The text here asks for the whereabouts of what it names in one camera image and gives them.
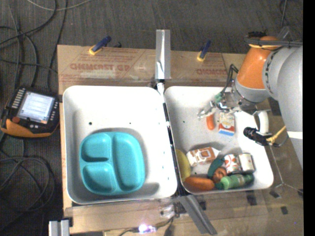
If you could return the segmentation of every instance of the black cable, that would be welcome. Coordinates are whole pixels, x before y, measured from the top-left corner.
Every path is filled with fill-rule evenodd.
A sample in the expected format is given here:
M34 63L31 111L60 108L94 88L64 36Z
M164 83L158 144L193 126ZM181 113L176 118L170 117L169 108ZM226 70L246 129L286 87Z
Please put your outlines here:
M34 45L34 43L32 42L32 40L30 39L30 37L28 36L30 33L34 33L36 31L39 31L40 29L42 29L43 27L45 27L46 25L48 25L53 17L55 16L56 12L57 12L57 0L52 0L53 1L53 9L51 10L49 16L48 16L48 19L43 22L42 24L40 24L39 26L31 29L31 30L28 30L28 31L25 31L23 32L20 28L19 28L19 22L15 20L14 18L14 7L11 5L11 0L9 0L9 13L10 13L10 16L12 18L12 21L14 23L14 28L10 28L10 27L1 27L1 28L6 28L6 29L10 29L10 30L14 30L15 31L15 36L14 37L10 37L2 42L0 42L0 46L3 45L4 43L7 43L8 41L10 40L16 40L17 44L18 44L18 47L17 47L17 50L18 50L18 53L20 53L20 49L21 49L21 46L23 44L23 40L24 38L30 43L31 45L31 50L33 52L33 56L34 56L34 60L35 62L33 63L26 63L26 62L21 62L20 61L20 55L17 55L16 56L16 60L15 61L7 61L7 60L4 60L4 59L0 59L2 61L5 61L5 62L9 62L9 63L13 63L16 65L16 76L15 76L15 84L14 84L14 88L16 89L18 86L19 86L19 80L22 76L22 69L20 68L21 65L31 65L31 66L35 66L35 72L34 72L34 75L33 75L33 78L32 78L32 81L31 81L31 87L34 87L35 86L35 81L37 79L37 75L38 75L38 68L43 68L45 66L43 65L39 65L38 63L38 55L37 55L37 50L36 50L36 47ZM61 37L61 32L62 32L62 29L63 29L63 25L64 25L64 20L65 20L65 12L63 12L63 20L62 20L62 25L61 25L61 29L60 29L60 32L58 34L58 37L57 37L57 43L54 47L54 52L53 52L53 55L52 55L52 58L50 60L50 64L49 64L49 68L48 69L48 76L47 76L47 87L50 88L49 86L49 77L50 77L50 71L53 70L51 67L52 67L52 64L53 64L53 61L54 61L54 58L55 58L55 53L56 53L56 50L57 50L57 44L60 40L60 37Z
M226 83L224 88L221 90L220 94L223 95L226 88L228 87L228 85L230 84L232 77L233 77L233 71L238 73L238 69L236 68L235 65L231 64L227 73L227 79L226 79Z
M171 226L173 225L174 217L171 218L171 222L169 223L168 227L166 228L164 232L164 236L171 236L172 231L171 231Z
M303 3L301 3L298 0L287 0L286 3L288 3L288 2L295 3L294 8L296 9L296 8L300 7L298 9L300 9L302 12L301 14L303 14ZM280 10L281 14L283 14L284 9L285 9L285 0L281 0L279 3L279 10ZM288 23L288 19L286 18L285 14L283 15L283 20L285 20Z
M65 11L63 12L63 15L62 15L62 17L63 17L62 24L60 27L60 32L59 32L58 37L57 37L57 42L56 42L55 47L54 47L53 55L52 55L52 58L50 60L49 67L39 64L36 46L30 38L31 34L36 33L37 31L41 30L43 27L48 25L53 20L54 16L56 15L57 0L52 0L52 1L53 1L53 10L49 13L48 19L33 29L23 31L19 27L19 25L20 25L19 20L14 18L15 17L15 7L12 5L12 0L9 0L9 9L10 9L9 13L10 13L10 16L13 20L14 27L11 28L11 27L6 27L6 26L1 26L0 29L12 30L15 32L15 35L13 37L10 37L10 38L7 38L7 39L1 41L0 46L2 46L2 48L4 48L4 47L8 47L12 44L17 44L17 47L16 47L16 50L17 50L16 53L17 54L16 54L16 57L14 58L15 60L6 60L6 59L0 58L0 61L7 62L7 63L13 64L15 66L15 68L16 68L16 74L15 74L15 79L14 79L14 88L15 89L20 84L20 79L21 79L22 74L23 74L23 67L24 66L31 66L31 67L35 68L35 72L34 72L32 79L31 79L31 87L35 86L35 82L36 82L36 79L38 77L38 71L39 71L38 69L39 68L46 69L48 71L48 76L47 76L47 87L48 88L50 87L49 86L50 72L55 72L57 74L57 71L52 69L51 67L53 65L53 61L55 58L55 54L56 54L56 50L57 50L57 44L58 44L60 37L61 37L61 32L63 29L64 20L65 20ZM23 44L24 44L25 40L28 42L28 44L30 46L30 47L28 47L28 51L31 51L31 53L33 55L33 62L23 62L21 60L23 58ZM0 143L4 139L5 139L5 134L1 133ZM37 157L25 157L24 156L24 140L23 139L20 139L20 140L22 141L22 156L10 157L2 149L0 149L0 155L5 156L5 158L0 159L0 164L8 164L8 163L14 164L11 172L9 172L8 176L0 184L0 198L2 200L4 200L6 203L8 203L8 207L12 211L14 211L15 213L18 214L18 216L15 219L13 219L12 221L8 221L4 226L2 226L0 228L0 232L7 229L9 226L11 226L14 222L16 222L24 214L36 212L36 211L41 211L42 212L41 234L42 234L43 227L44 227L44 218L45 218L45 213L43 212L43 208L45 208L47 206L47 204L49 204L50 201L54 197L55 178L54 178L53 172L50 169L50 166L48 165L48 163L46 161L44 161L41 158L37 158ZM45 182L42 184L43 186L40 186L39 181L27 169L27 167L25 165L26 163L32 163L32 164L36 164L38 167L42 167L42 169L45 172L44 176L40 176L41 179L45 180ZM28 204L27 207L25 207L23 209L15 207L14 204L11 204L10 201L8 201L7 199L4 199L3 195L1 195L1 193L12 182L13 176L17 173L17 171L19 169L21 169L23 171L23 173L25 173L30 178L31 182L33 182L35 184L36 189L39 193L37 197L32 197L33 200L31 201L31 203Z
M173 220L174 220L174 217L171 217L168 221L166 221L165 223L163 223L163 222L161 222L161 223L158 223L157 225L155 225L155 228L158 230L159 228L161 228L161 227L164 227L164 226L166 226L167 224L169 224L168 225L168 227L167 227L167 229L166 229L166 231L165 231L165 233L169 230L169 228L170 228L170 226L172 225L172 223L173 223ZM122 236L122 235L124 235L124 234L126 234L126 233L139 233L139 228L138 227L135 227L135 228L130 228L130 229L127 229L126 231L123 231L121 234L119 234L118 236Z
M0 142L3 140L4 138L4 133L2 133L1 137L0 137ZM6 229L8 226L10 226L11 224L13 224L15 221L17 221L20 217L22 217L25 213L30 213L30 212L35 212L35 211L39 211L42 209L52 200L54 193L55 193L55 179L54 179L54 174L51 171L49 165L47 164L46 161L44 161L41 158L36 158L36 157L25 157L24 156L24 141L22 141L22 145L23 145L23 152L22 152L22 156L14 156L14 157L10 157L8 154L6 154L2 149L0 149L0 153L2 155L4 155L6 158L0 159L0 164L1 163L15 163L14 168L11 170L10 174L7 176L7 178L1 183L0 185L0 198L4 201L6 201L8 203L8 206L10 207L10 209L12 211L14 211L15 213L19 213L19 215L12 221L9 221L6 225L4 225L2 228L0 228L0 232L3 231L4 229ZM29 170L27 170L27 168L25 168L23 166L24 162L34 162L37 163L38 165L40 165L41 167L43 167L43 169L45 170L46 173L46 182L44 184L44 187L41 188L40 184L38 183L38 181L36 180L36 178L32 175L31 172L29 172ZM8 200L3 199L3 197L1 196L1 191L4 190L10 183L12 177L14 176L14 174L17 172L18 169L22 169L23 172L25 172L29 178L32 180L33 183L35 183L36 188L39 192L39 195L37 198L35 198L31 205L28 205L28 207L26 209L19 209L15 206L13 206ZM47 192L47 189L49 187L49 184L52 182L52 190L50 192L50 195L47 197L46 200L44 200L44 195Z
M257 46L286 46L286 47L301 47L303 42L300 41L286 41L286 40L260 40L257 38L244 37L245 43Z

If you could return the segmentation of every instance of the handheld controller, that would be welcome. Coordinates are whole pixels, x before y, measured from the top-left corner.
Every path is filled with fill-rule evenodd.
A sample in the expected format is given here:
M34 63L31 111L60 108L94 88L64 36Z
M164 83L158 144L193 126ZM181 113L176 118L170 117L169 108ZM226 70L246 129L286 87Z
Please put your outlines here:
M12 136L37 138L50 136L58 125L58 97L20 87L2 112L0 128Z

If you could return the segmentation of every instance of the green bottle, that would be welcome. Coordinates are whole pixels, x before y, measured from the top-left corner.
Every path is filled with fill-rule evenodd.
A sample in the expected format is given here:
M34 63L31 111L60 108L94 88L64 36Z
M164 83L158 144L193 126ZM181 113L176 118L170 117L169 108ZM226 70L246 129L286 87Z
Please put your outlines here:
M252 174L234 174L230 176L225 176L221 178L221 185L224 190L234 189L237 187L243 187L246 184L252 182L254 180L254 176Z

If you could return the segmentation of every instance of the toy can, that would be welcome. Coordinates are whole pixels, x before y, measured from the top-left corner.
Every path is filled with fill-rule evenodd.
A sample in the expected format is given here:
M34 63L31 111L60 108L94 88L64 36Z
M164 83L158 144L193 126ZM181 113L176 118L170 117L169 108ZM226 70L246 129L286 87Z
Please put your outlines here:
M243 173L253 173L255 166L252 160L252 155L249 153L243 153L238 155Z
M226 174L239 174L242 173L241 164L236 154L228 154L224 157Z

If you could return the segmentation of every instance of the gray carpet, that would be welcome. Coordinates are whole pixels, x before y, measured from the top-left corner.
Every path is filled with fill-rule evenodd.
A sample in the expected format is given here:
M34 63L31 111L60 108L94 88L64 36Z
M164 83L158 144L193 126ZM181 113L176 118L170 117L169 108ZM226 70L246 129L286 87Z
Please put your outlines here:
M54 0L31 0L43 7L53 8ZM57 8L79 4L85 0L56 0ZM43 24L52 11L34 6L27 0L0 0L0 109L14 90L18 56L13 18L19 30L28 32ZM92 46L110 35L109 46L121 42L123 48L154 49L156 29L171 30L171 49L198 51L206 39L210 51L219 53L246 53L249 47L244 36L252 31L266 31L277 35L281 30L284 0L94 0L75 8L57 11L41 29L28 34L34 42L38 63L58 70L56 44ZM289 40L303 40L303 0L288 0L283 26L290 27ZM35 63L31 44L23 37L20 58ZM20 65L23 70L20 84L30 85L34 66ZM54 72L39 69L35 85L41 89L58 91ZM48 221L60 220L62 211L60 132L42 139L4 137L0 144L0 158L7 156L39 157L47 161L54 175L55 189L50 180L43 202L53 198L38 211L21 213L38 196L38 190L23 169L19 169L8 186L0 188L0 235L48 235ZM44 168L34 163L25 167L33 173L41 186L46 180ZM4 182L13 163L0 164L0 184Z

